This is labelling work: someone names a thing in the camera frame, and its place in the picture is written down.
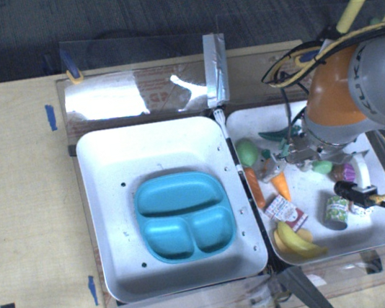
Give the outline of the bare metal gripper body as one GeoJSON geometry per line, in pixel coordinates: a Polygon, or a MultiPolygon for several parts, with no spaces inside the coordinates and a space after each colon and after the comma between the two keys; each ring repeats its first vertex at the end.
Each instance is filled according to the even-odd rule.
{"type": "Polygon", "coordinates": [[[317,138],[313,133],[304,132],[288,139],[287,163],[304,166],[315,161],[335,164],[349,162],[352,153],[345,151],[348,144],[330,144],[317,138]]]}

